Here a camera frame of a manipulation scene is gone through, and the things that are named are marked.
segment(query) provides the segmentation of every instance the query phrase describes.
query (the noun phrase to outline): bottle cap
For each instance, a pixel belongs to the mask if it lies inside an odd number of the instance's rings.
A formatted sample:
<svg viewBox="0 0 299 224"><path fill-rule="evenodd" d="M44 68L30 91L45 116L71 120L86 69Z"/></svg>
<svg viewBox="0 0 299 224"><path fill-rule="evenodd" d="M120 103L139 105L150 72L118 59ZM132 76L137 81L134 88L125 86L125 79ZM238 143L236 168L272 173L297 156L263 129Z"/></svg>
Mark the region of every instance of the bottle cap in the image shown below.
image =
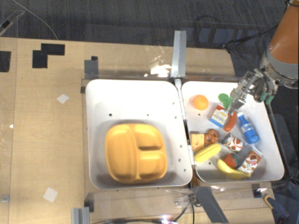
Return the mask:
<svg viewBox="0 0 299 224"><path fill-rule="evenodd" d="M242 115L244 115L244 114L242 112L240 112L240 113L237 114L237 117L240 117Z"/></svg>

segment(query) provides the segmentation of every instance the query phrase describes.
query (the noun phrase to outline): black cable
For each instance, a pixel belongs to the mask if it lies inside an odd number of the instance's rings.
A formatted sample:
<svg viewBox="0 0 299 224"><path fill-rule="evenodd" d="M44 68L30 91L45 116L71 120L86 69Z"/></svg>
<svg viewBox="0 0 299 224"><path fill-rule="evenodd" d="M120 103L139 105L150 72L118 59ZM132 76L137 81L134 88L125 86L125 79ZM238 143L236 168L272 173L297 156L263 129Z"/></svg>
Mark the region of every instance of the black cable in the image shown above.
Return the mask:
<svg viewBox="0 0 299 224"><path fill-rule="evenodd" d="M147 223L153 223L153 224L161 224L161 220L150 220L150 219L117 219L114 221L101 221L96 222L93 224L127 224L132 222L147 222Z"/></svg>
<svg viewBox="0 0 299 224"><path fill-rule="evenodd" d="M237 52L236 50L232 49L230 50L230 52L233 52L235 55L239 56L241 59L243 59L244 61L248 62L251 66L253 66L254 68L258 69L259 72L261 72L263 74L263 79L265 81L266 84L266 92L269 92L270 87L268 82L270 82L270 78L265 74L265 72L263 72L259 67L257 67L251 60L249 60L248 58L242 56L239 52Z"/></svg>
<svg viewBox="0 0 299 224"><path fill-rule="evenodd" d="M184 208L184 210L181 212L181 214L179 214L173 221L176 222L177 220L179 220L179 218L185 213L185 211L187 210L188 206L186 206Z"/></svg>
<svg viewBox="0 0 299 224"><path fill-rule="evenodd" d="M183 209L183 211L173 220L173 222L176 222L186 212L187 208L188 206ZM94 224L127 224L132 222L148 222L153 224L161 224L161 220L158 219L117 219L114 221L109 221L109 222L102 221Z"/></svg>
<svg viewBox="0 0 299 224"><path fill-rule="evenodd" d="M203 18L211 18L211 19L215 20L217 23L219 23L219 24L222 26L223 30L225 30L225 32L226 32L226 33L225 33L225 37L224 37L224 39L223 39L223 41L225 41L228 34L227 34L227 31L226 31L225 27L223 26L223 24L222 24L217 18L205 14L205 15L198 16L198 17L194 20L194 36L193 36L193 38L194 38L194 40L195 40L196 45L197 45L198 47L201 47L201 44L200 44L200 42L198 41L199 34L198 34L197 23L196 23L196 22L198 22L200 19L203 19Z"/></svg>
<svg viewBox="0 0 299 224"><path fill-rule="evenodd" d="M290 6L292 6L292 7L299 7L299 5L292 4L292 3L290 3L290 1L287 1L286 3L287 3L288 5L290 5Z"/></svg>
<svg viewBox="0 0 299 224"><path fill-rule="evenodd" d="M195 222L194 206L193 206L193 204L191 204L191 206L192 206L192 223L194 224L194 222Z"/></svg>
<svg viewBox="0 0 299 224"><path fill-rule="evenodd" d="M264 34L270 32L271 30L277 28L277 26L278 26L278 24L276 24L275 26L273 26L273 27L271 27L271 28L269 28L269 29L267 29L267 30L265 30L265 31L263 31L263 32L258 32L258 33L254 34L254 35L251 35L251 36L246 36L246 37L243 37L243 38L240 38L240 39L236 39L236 40L228 41L227 43L225 43L225 44L223 45L223 48L226 48L227 45L230 44L230 43L237 43L236 45L239 45L239 44L241 44L241 43L243 43L243 42L246 42L246 41L249 41L249 40L251 40L251 39L253 39L253 38L262 36L262 35L264 35Z"/></svg>

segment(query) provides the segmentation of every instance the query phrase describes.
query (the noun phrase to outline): white sticker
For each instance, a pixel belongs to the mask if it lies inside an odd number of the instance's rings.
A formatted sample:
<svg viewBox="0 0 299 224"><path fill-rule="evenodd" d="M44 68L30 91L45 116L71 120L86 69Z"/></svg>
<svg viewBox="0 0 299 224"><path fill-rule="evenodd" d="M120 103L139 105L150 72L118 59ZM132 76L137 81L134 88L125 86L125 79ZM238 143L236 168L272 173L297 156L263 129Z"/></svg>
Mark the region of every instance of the white sticker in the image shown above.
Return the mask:
<svg viewBox="0 0 299 224"><path fill-rule="evenodd" d="M65 94L62 94L61 96L59 96L57 98L57 100L61 103L61 104L64 104L70 97L68 97L67 95Z"/></svg>
<svg viewBox="0 0 299 224"><path fill-rule="evenodd" d="M53 203L55 201L57 194L58 194L58 192L56 192L54 189L47 188L47 191L43 195L43 198L48 200L49 202Z"/></svg>

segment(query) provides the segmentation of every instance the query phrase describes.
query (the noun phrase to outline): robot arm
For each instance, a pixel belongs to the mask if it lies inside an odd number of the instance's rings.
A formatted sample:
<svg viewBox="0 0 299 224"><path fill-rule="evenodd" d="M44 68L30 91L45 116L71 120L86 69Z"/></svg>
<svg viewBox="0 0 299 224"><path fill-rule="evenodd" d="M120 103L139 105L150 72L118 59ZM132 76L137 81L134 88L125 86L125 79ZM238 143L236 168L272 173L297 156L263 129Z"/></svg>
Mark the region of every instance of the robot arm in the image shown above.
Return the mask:
<svg viewBox="0 0 299 224"><path fill-rule="evenodd" d="M298 88L299 0L290 0L276 32L263 54L260 69L248 71L233 89L233 98L227 111L232 113L246 103L252 95L257 102L268 105L283 84Z"/></svg>

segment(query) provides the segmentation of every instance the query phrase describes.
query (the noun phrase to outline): cable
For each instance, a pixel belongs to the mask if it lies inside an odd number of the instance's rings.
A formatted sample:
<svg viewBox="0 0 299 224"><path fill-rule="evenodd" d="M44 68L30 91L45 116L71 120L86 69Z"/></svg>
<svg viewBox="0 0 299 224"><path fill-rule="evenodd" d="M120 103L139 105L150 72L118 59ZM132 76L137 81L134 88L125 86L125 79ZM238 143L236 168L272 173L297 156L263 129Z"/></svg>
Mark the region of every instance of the cable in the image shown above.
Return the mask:
<svg viewBox="0 0 299 224"><path fill-rule="evenodd" d="M33 16L35 16L36 18L38 18L39 20L41 20L44 24L46 24L46 26L51 30L51 32L53 33L53 35L55 36L55 38L57 39L57 40L59 40L58 39L58 37L57 37L57 35L56 35L56 33L53 31L53 29L50 27L50 25L47 23L47 22L45 22L43 19L41 19L38 15L35 15L33 12L31 12L30 10L28 10L27 8L25 8L23 5L21 5L20 3L18 3L16 0L11 0L11 1L13 1L13 2L15 2L17 5L19 5L20 7L22 7L22 8L24 8L26 11L28 11L30 14L32 14Z"/></svg>
<svg viewBox="0 0 299 224"><path fill-rule="evenodd" d="M161 220L150 220L150 219L117 219L114 221L100 221L95 222L93 224L127 224L127 223L133 223L133 222L147 222L147 223L153 223L153 224L161 224Z"/></svg>
<svg viewBox="0 0 299 224"><path fill-rule="evenodd" d="M223 24L222 24L217 18L215 18L215 17L212 17L212 16L210 16L210 15L201 15L201 16L198 16L198 17L194 20L194 36L193 36L193 38L194 38L195 43L196 43L196 45L197 45L198 47L201 47L201 44L200 44L200 42L198 41L198 39L199 39L199 34L198 34L198 31L197 31L197 27L198 27L198 26L197 26L197 23L196 23L196 22L198 22L198 21L199 21L200 19L202 19L202 18L211 18L211 19L215 20L216 22L218 22L218 23L222 26L223 30L225 31L225 37L224 37L223 41L226 40L226 38L227 38L227 36L228 36L228 33L227 33L226 29L224 28Z"/></svg>
<svg viewBox="0 0 299 224"><path fill-rule="evenodd" d="M191 204L191 206L192 206L192 224L194 224L194 222L195 222L194 206L193 206L193 204Z"/></svg>
<svg viewBox="0 0 299 224"><path fill-rule="evenodd" d="M269 92L270 87L268 82L270 82L270 78L265 74L265 72L263 72L259 67L257 67L252 61L250 61L248 58L242 56L239 52L237 52L236 50L232 49L230 50L230 52L235 53L237 56L239 56L241 59L243 59L244 61L248 62L251 66L253 66L254 68L258 69L259 72L261 72L263 74L263 79L265 81L266 84L266 92Z"/></svg>
<svg viewBox="0 0 299 224"><path fill-rule="evenodd" d="M264 34L270 32L271 30L277 28L277 26L278 26L278 24L276 24L275 26L273 26L273 27L271 27L271 28L269 28L269 29L267 29L267 30L265 30L265 31L263 31L263 32L258 32L258 33L254 34L254 35L251 35L251 36L246 36L246 37L243 37L243 38L240 38L240 39L236 39L236 40L228 41L227 43L225 43L225 44L223 45L223 48L227 47L227 45L230 44L230 43L237 43L237 45L239 45L239 44L241 44L241 43L243 43L243 42L246 42L246 41L249 41L249 40L251 40L251 39L253 39L253 38L262 36L262 35L264 35Z"/></svg>
<svg viewBox="0 0 299 224"><path fill-rule="evenodd" d="M184 208L184 210L181 212L181 214L179 214L173 221L176 222L177 220L179 220L179 218L185 213L185 211L187 210L188 206L186 206Z"/></svg>

